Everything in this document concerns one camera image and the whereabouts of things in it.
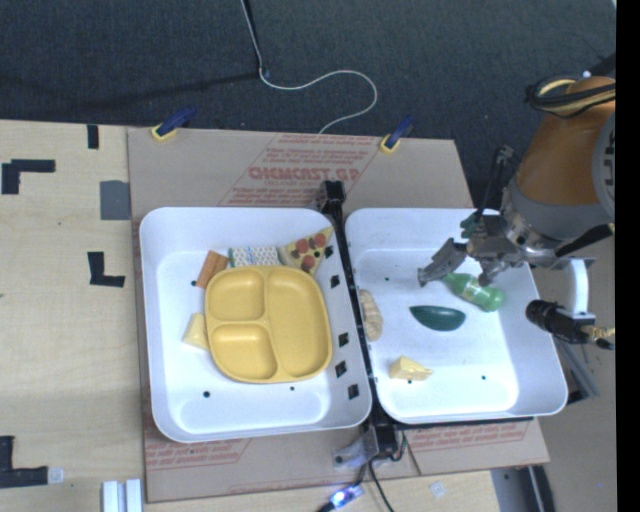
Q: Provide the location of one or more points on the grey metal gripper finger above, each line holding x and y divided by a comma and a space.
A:
491, 272
442, 262

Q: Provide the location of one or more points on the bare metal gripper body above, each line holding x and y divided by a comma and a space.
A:
495, 242

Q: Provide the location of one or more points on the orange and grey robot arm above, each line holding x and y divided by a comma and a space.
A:
560, 165

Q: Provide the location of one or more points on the green plastic bottle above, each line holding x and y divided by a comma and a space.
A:
475, 294

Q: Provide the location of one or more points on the dark green half avocado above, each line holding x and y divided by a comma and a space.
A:
439, 318

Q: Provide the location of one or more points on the beige bread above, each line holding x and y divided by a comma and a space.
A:
371, 315

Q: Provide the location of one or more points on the yellow cheese wedge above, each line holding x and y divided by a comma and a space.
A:
407, 369
196, 332

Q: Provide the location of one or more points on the white plastic tray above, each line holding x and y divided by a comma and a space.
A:
450, 390
250, 405

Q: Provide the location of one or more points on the pizza slice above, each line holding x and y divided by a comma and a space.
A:
306, 250

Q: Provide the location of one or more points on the yellow divided plate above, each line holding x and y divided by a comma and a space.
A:
270, 320

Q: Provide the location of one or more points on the white patterned packet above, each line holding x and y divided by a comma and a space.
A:
254, 256

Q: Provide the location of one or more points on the brown cardboard board red print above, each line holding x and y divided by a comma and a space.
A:
200, 165

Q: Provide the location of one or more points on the black cylinder on white bracket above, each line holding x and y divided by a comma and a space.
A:
555, 317

